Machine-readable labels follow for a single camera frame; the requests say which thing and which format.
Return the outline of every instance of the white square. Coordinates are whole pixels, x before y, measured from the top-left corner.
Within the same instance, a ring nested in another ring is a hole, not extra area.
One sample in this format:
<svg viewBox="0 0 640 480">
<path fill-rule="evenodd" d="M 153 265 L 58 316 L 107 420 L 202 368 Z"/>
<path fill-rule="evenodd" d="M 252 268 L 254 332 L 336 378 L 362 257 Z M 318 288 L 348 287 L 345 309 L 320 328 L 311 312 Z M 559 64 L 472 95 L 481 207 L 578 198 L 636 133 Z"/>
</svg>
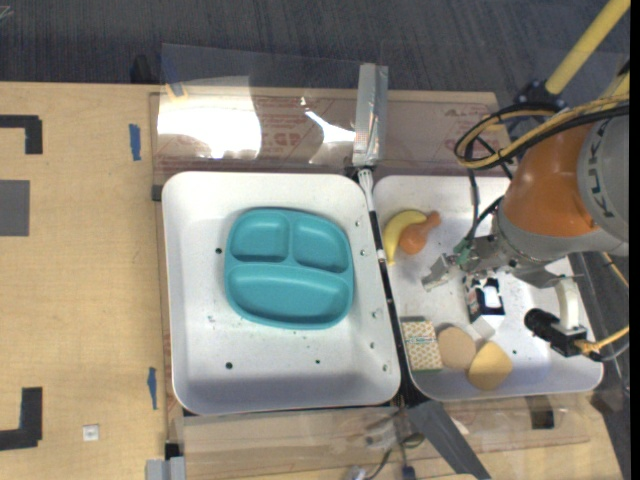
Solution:
<svg viewBox="0 0 640 480">
<path fill-rule="evenodd" d="M 100 425 L 83 425 L 82 439 L 84 441 L 97 441 L 100 439 Z"/>
</svg>

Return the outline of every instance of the gray square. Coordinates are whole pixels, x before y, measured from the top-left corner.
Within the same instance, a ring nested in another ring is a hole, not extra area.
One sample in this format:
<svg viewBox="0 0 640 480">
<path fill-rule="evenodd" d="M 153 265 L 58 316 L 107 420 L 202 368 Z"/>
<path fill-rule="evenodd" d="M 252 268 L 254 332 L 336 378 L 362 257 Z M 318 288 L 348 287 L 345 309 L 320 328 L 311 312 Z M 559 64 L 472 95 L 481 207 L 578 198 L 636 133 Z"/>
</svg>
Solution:
<svg viewBox="0 0 640 480">
<path fill-rule="evenodd" d="M 0 180 L 0 236 L 29 236 L 29 181 Z"/>
</svg>

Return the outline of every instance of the dark floor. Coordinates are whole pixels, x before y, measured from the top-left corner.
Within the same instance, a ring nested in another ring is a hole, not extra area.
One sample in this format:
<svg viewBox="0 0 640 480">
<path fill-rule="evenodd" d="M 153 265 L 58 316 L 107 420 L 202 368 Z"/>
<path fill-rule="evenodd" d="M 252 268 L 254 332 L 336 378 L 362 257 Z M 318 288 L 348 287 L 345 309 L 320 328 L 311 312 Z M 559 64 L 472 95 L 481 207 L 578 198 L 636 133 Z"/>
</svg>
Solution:
<svg viewBox="0 0 640 480">
<path fill-rule="evenodd" d="M 502 103 L 549 75 L 607 0 L 0 0 L 0 80 L 128 83 L 136 55 L 156 75 L 163 43 L 373 61 L 394 89 L 492 90 Z M 593 98 L 628 58 L 627 14 L 567 88 Z M 628 321 L 625 293 L 587 258 L 601 332 Z M 621 266 L 628 275 L 628 262 Z M 599 406 L 630 478 L 628 354 Z"/>
</svg>

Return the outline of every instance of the yellow potato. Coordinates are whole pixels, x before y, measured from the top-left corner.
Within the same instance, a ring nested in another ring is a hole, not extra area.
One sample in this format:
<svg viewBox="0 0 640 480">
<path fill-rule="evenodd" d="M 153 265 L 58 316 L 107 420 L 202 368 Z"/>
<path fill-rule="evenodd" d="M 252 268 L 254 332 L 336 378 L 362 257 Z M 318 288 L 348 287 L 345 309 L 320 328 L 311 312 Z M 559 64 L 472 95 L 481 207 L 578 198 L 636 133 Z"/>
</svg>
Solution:
<svg viewBox="0 0 640 480">
<path fill-rule="evenodd" d="M 438 334 L 438 346 L 442 364 L 455 370 L 469 368 L 476 355 L 473 338 L 457 327 L 447 327 Z"/>
<path fill-rule="evenodd" d="M 498 345 L 486 343 L 471 363 L 467 377 L 478 389 L 496 389 L 509 376 L 513 364 L 509 356 Z"/>
</svg>

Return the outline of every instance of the yellow rod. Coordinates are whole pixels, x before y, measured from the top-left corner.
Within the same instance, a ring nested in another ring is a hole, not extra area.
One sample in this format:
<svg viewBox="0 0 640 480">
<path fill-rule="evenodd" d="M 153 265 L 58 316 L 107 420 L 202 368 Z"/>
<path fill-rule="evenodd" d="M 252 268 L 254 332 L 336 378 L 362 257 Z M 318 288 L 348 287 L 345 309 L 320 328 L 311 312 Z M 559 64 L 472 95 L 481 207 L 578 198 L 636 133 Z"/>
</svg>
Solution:
<svg viewBox="0 0 640 480">
<path fill-rule="evenodd" d="M 551 94 L 560 94 L 607 34 L 631 6 L 631 0 L 609 0 L 593 23 L 545 83 Z"/>
</svg>

